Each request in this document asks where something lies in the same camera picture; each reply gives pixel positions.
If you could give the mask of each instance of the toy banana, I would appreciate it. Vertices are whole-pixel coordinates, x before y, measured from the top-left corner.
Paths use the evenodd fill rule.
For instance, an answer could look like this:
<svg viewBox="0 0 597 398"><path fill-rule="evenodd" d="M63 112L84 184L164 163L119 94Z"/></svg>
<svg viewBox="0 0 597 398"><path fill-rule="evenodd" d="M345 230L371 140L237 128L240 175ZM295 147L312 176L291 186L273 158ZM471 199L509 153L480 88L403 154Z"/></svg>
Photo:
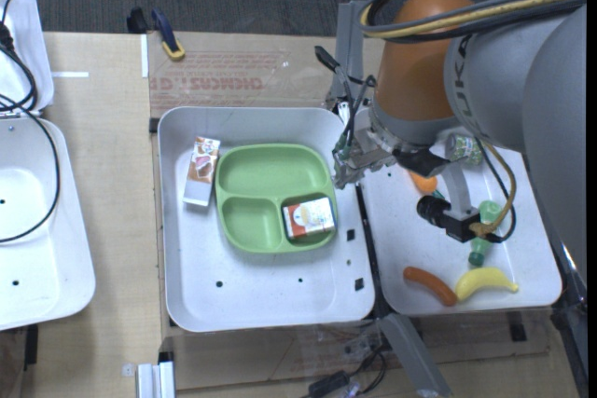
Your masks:
<svg viewBox="0 0 597 398"><path fill-rule="evenodd" d="M487 287L505 287L511 292L519 290L519 286L507 279L506 274L499 268L473 268L463 274L456 283L458 300L466 300L477 290Z"/></svg>

